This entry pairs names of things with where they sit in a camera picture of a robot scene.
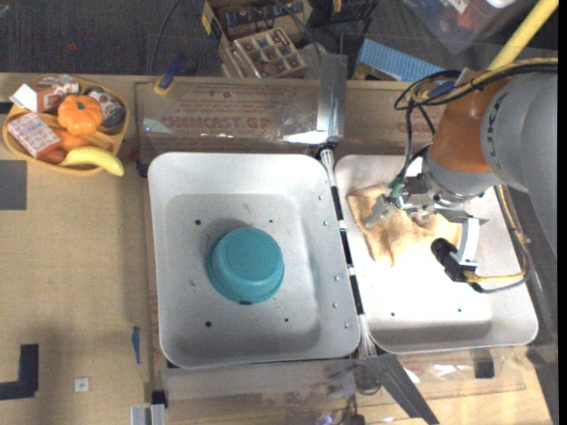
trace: banana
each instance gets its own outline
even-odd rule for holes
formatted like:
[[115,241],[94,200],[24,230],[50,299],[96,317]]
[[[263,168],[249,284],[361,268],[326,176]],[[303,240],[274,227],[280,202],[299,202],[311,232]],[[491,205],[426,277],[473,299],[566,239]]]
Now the banana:
[[116,176],[124,175],[124,166],[120,160],[110,151],[97,146],[82,146],[75,148],[67,153],[66,157],[59,164],[60,166],[78,165],[99,166],[110,174]]

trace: yellow pole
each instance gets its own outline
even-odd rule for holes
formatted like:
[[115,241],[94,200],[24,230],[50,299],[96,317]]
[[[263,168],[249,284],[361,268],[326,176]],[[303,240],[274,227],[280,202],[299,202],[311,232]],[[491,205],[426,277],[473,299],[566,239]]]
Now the yellow pole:
[[558,6],[559,0],[539,0],[524,22],[522,22],[500,53],[488,66],[488,69],[496,69],[512,63]]

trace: plastic container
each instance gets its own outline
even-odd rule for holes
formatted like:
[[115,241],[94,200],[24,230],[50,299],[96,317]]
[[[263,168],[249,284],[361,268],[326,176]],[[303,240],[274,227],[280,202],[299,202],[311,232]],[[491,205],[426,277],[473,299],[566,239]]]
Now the plastic container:
[[[121,96],[116,94],[114,91],[111,91],[106,87],[102,87],[101,85],[98,85],[92,81],[86,81],[80,77],[73,77],[73,78],[79,82],[80,94],[86,95],[89,94],[90,91],[92,91],[93,89],[102,89],[105,93],[112,96],[116,102],[122,105],[122,107],[124,107],[125,110],[124,119],[117,126],[112,128],[106,128],[101,125],[98,127],[98,131],[95,134],[82,135],[82,138],[84,138],[89,144],[100,148],[104,148],[105,150],[108,150],[112,154],[116,155],[122,145],[122,140],[126,135],[126,131],[128,130],[128,124],[130,121],[130,110],[128,108],[128,105],[126,104],[126,101]],[[14,104],[10,109],[8,115],[6,115],[6,123],[10,122],[11,120],[14,120],[18,115],[21,115],[22,113],[28,113],[28,112],[29,112],[28,109],[19,107],[18,105]],[[41,113],[41,115],[42,115],[42,120],[45,121],[47,125],[50,126],[51,128],[61,128],[61,126],[58,124],[57,110],[53,112],[44,112]],[[13,135],[8,132],[6,124],[4,124],[4,127],[2,129],[2,136],[4,142],[6,143],[6,146],[16,157],[24,159],[38,166],[43,166],[49,168],[50,170],[55,170],[63,174],[72,174],[75,176],[91,176],[93,174],[102,172],[103,170],[99,166],[58,166],[46,162],[44,160],[34,158],[13,137]]]
[[228,232],[206,262],[209,281],[226,299],[251,305],[270,299],[284,280],[284,257],[276,240],[256,228]]
[[281,28],[234,41],[242,70],[249,77],[303,77],[307,62]]
[[401,0],[449,49],[484,41],[537,0]]

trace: towel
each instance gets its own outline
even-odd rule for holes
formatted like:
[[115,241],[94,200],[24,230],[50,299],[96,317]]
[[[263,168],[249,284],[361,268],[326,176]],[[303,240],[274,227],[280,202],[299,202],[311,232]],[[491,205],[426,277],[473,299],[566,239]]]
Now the towel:
[[458,243],[461,225],[451,223],[438,214],[417,220],[403,211],[397,211],[385,222],[366,228],[364,219],[370,215],[372,205],[384,192],[385,188],[376,186],[356,190],[347,196],[356,225],[364,234],[375,261],[387,260],[394,267],[402,260],[432,257],[431,243],[438,237],[444,237],[455,245]]

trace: blue lid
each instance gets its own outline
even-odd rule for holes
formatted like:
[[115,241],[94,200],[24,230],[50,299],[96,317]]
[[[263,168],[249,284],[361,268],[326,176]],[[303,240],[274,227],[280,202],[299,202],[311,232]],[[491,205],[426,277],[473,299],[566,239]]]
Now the blue lid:
[[211,284],[226,299],[254,304],[279,290],[284,279],[284,257],[268,233],[238,228],[214,244],[206,271]]

